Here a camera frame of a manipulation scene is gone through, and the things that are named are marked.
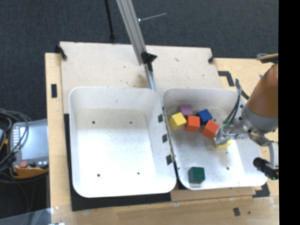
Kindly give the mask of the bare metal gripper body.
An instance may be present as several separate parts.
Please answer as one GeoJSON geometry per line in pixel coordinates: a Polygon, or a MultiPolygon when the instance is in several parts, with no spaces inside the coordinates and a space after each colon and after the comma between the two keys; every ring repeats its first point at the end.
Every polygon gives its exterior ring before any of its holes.
{"type": "Polygon", "coordinates": [[[270,143],[270,140],[265,137],[265,133],[248,120],[234,120],[229,126],[229,135],[239,139],[249,138],[262,147],[270,143]]]}

